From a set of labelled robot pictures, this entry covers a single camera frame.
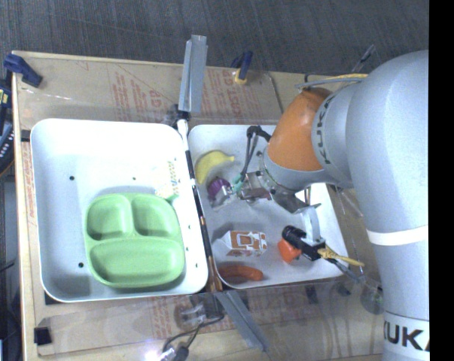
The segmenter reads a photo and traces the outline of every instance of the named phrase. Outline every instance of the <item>dark floor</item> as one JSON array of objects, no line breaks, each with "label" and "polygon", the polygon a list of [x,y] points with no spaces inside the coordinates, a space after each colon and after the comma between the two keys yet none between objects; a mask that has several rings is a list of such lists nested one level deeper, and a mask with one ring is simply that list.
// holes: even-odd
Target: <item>dark floor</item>
[{"label": "dark floor", "polygon": [[[0,0],[0,76],[12,50],[183,63],[192,34],[208,38],[208,65],[252,50],[251,68],[351,71],[373,44],[369,72],[429,46],[429,0]],[[0,179],[0,268],[6,265],[5,181]],[[0,338],[8,336],[0,273]]]}]

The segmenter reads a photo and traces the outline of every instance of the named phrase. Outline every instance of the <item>green plate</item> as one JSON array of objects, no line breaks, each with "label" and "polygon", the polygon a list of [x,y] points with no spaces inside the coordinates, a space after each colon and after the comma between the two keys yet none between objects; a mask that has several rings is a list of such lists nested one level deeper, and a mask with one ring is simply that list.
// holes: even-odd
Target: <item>green plate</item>
[{"label": "green plate", "polygon": [[84,240],[94,278],[110,287],[160,286],[183,272],[184,246],[175,209],[153,194],[94,199]]}]

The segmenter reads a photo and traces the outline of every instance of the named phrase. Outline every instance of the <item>toy banana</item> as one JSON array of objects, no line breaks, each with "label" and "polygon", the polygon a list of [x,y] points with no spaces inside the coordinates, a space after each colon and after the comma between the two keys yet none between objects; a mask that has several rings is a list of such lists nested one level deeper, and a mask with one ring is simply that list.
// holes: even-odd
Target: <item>toy banana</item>
[{"label": "toy banana", "polygon": [[208,176],[210,170],[223,162],[233,162],[235,156],[228,156],[220,150],[213,150],[198,158],[195,164],[195,176],[198,184],[202,184]]}]

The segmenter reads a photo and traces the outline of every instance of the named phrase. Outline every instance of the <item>purple object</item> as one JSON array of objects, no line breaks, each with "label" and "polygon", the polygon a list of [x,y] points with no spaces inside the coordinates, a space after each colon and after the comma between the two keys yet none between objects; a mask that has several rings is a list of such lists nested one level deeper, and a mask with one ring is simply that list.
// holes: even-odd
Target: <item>purple object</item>
[{"label": "purple object", "polygon": [[218,191],[220,191],[223,186],[230,187],[230,182],[226,179],[223,179],[222,177],[217,177],[214,180],[212,180],[212,182],[209,184],[207,188],[209,198],[215,199],[216,195],[218,194]]}]

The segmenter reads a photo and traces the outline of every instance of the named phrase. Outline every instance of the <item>blue clamp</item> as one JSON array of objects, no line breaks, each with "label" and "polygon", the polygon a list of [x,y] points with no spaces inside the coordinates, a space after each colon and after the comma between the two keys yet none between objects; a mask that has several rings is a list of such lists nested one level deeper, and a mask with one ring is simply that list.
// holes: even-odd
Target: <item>blue clamp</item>
[{"label": "blue clamp", "polygon": [[10,53],[6,56],[3,65],[6,68],[6,77],[4,79],[0,78],[0,136],[4,130],[8,108],[12,108],[12,73],[16,72],[18,74],[22,74],[22,81],[36,88],[43,80],[43,77],[38,75],[21,56]]},{"label": "blue clamp", "polygon": [[231,64],[231,68],[238,68],[235,73],[235,82],[238,84],[245,84],[247,81],[247,72],[250,67],[251,58],[254,53],[245,51],[242,55],[236,57]]}]

